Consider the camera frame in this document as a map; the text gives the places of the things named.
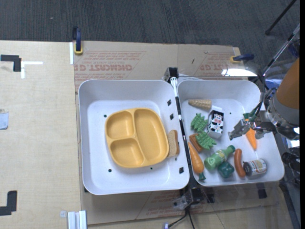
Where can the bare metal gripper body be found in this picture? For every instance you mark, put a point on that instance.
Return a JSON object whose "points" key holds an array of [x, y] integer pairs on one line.
{"points": [[282, 128]]}

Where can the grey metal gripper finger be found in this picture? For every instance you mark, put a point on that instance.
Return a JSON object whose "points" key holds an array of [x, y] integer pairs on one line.
{"points": [[239, 129], [265, 129]]}

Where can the small orange carrot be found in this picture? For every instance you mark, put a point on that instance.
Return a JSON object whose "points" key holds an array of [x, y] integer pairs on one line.
{"points": [[252, 138]]}

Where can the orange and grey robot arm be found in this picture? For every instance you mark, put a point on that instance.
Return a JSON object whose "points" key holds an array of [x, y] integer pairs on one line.
{"points": [[289, 89]]}

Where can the white cow print milk carton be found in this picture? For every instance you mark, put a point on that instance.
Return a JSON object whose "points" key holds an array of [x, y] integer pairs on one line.
{"points": [[216, 124]]}

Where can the orange sausage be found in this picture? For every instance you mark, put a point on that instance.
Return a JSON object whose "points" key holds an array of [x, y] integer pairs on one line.
{"points": [[239, 162]]}

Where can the green leafy vegetable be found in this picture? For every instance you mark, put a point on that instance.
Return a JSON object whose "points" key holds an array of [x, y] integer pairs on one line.
{"points": [[199, 122], [206, 141]]}

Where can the light green bottle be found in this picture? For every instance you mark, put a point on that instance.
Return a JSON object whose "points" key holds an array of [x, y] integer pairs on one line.
{"points": [[218, 157]]}

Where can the white plastic tray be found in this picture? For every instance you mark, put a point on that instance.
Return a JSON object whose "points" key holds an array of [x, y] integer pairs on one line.
{"points": [[238, 92], [100, 166]]}

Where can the small labelled can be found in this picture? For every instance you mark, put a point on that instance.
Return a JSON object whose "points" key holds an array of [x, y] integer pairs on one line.
{"points": [[256, 167]]}

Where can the dark green can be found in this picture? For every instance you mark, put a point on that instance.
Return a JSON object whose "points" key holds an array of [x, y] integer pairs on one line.
{"points": [[226, 169]]}

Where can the beige waffle cone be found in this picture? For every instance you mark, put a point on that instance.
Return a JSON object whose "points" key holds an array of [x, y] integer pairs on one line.
{"points": [[201, 103]]}

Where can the orange brown biscuit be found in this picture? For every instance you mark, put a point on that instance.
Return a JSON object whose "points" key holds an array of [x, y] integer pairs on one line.
{"points": [[195, 143]]}

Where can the orange carrot with green top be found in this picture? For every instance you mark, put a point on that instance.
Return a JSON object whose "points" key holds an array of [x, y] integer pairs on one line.
{"points": [[196, 161]]}

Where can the brown bread slice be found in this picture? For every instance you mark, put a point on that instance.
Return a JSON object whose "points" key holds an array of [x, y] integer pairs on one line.
{"points": [[173, 143]]}

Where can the thin black and white rod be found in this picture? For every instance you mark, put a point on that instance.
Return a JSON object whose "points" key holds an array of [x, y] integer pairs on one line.
{"points": [[177, 101]]}

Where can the yellow divided plate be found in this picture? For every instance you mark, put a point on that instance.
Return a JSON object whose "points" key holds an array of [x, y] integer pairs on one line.
{"points": [[137, 137]]}

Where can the brown cardboard board red print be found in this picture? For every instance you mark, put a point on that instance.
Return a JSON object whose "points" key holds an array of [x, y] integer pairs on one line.
{"points": [[133, 61]]}

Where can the black cylinder on white bracket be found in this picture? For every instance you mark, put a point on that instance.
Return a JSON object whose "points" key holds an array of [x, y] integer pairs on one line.
{"points": [[290, 160]]}

